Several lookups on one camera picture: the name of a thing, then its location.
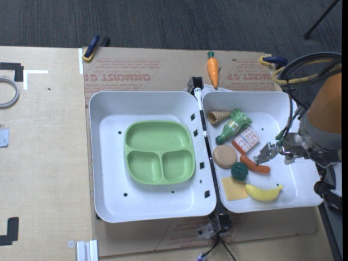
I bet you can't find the white paper sheet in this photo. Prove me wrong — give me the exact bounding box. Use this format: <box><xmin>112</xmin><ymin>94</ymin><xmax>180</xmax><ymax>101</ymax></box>
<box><xmin>202</xmin><ymin>83</ymin><xmax>235</xmax><ymax>93</ymax></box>

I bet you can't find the orange sausage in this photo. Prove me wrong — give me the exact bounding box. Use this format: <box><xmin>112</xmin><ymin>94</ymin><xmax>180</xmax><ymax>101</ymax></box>
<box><xmin>239</xmin><ymin>154</ymin><xmax>271</xmax><ymax>175</ymax></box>
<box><xmin>231</xmin><ymin>140</ymin><xmax>247</xmax><ymax>156</ymax></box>

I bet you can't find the green plastic bottle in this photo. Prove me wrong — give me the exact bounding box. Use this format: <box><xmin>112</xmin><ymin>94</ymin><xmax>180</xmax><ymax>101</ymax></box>
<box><xmin>215</xmin><ymin>108</ymin><xmax>253</xmax><ymax>146</ymax></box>

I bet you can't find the brown cardboard board red print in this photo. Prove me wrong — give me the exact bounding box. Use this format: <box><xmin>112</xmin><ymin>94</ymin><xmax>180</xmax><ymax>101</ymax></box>
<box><xmin>82</xmin><ymin>47</ymin><xmax>319</xmax><ymax>258</ymax></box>

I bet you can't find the yellow cheese slice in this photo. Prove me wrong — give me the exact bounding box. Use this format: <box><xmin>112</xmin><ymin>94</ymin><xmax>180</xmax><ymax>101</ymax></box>
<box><xmin>221</xmin><ymin>176</ymin><xmax>249</xmax><ymax>202</ymax></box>

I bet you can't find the orange carrot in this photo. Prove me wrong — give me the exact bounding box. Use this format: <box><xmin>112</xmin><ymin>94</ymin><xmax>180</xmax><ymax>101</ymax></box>
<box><xmin>206</xmin><ymin>51</ymin><xmax>220</xmax><ymax>90</ymax></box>

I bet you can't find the red and white carton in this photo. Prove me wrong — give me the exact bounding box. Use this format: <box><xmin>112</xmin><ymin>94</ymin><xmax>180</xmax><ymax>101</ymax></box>
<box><xmin>233</xmin><ymin>126</ymin><xmax>261</xmax><ymax>154</ymax></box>

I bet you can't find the green broccoli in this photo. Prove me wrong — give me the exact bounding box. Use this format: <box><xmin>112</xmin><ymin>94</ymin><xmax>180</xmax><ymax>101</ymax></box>
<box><xmin>231</xmin><ymin>161</ymin><xmax>250</xmax><ymax>182</ymax></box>

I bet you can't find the black cylinder on white bracket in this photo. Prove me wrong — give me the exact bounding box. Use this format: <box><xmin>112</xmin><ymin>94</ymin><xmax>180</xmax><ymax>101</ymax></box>
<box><xmin>313</xmin><ymin>163</ymin><xmax>343</xmax><ymax>212</ymax></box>

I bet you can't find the white plastic tray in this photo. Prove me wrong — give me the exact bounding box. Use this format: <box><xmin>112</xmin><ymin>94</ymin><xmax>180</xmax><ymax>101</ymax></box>
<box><xmin>202</xmin><ymin>91</ymin><xmax>325</xmax><ymax>214</ymax></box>
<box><xmin>89</xmin><ymin>91</ymin><xmax>218</xmax><ymax>223</ymax></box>

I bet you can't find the thin black and white rod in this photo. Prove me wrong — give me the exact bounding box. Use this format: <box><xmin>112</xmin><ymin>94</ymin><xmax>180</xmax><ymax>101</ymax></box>
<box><xmin>194</xmin><ymin>88</ymin><xmax>223</xmax><ymax>218</ymax></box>

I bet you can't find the grey tape roll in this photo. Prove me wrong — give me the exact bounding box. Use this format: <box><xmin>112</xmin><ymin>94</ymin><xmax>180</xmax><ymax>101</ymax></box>
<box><xmin>0</xmin><ymin>76</ymin><xmax>21</xmax><ymax>109</ymax></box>

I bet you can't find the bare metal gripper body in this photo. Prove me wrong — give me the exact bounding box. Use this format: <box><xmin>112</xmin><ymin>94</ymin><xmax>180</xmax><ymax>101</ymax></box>
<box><xmin>279</xmin><ymin>132</ymin><xmax>341</xmax><ymax>169</ymax></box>

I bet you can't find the tan ice cream cone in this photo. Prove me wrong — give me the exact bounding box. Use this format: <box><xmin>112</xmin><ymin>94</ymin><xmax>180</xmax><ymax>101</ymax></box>
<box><xmin>208</xmin><ymin>110</ymin><xmax>233</xmax><ymax>126</ymax></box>

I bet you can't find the black stand leg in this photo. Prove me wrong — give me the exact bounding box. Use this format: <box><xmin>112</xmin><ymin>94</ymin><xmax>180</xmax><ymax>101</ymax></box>
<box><xmin>303</xmin><ymin>0</ymin><xmax>343</xmax><ymax>40</ymax></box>

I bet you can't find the yellow banana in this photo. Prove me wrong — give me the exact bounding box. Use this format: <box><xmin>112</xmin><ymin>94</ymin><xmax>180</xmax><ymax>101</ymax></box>
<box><xmin>244</xmin><ymin>183</ymin><xmax>284</xmax><ymax>202</ymax></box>

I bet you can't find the green divided plate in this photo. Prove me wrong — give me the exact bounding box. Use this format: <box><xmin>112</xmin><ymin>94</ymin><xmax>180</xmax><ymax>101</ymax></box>
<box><xmin>124</xmin><ymin>120</ymin><xmax>196</xmax><ymax>185</ymax></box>

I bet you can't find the tan round biscuit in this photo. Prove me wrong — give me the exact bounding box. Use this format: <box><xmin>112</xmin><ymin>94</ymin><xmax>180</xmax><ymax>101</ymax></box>
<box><xmin>212</xmin><ymin>144</ymin><xmax>238</xmax><ymax>170</ymax></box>

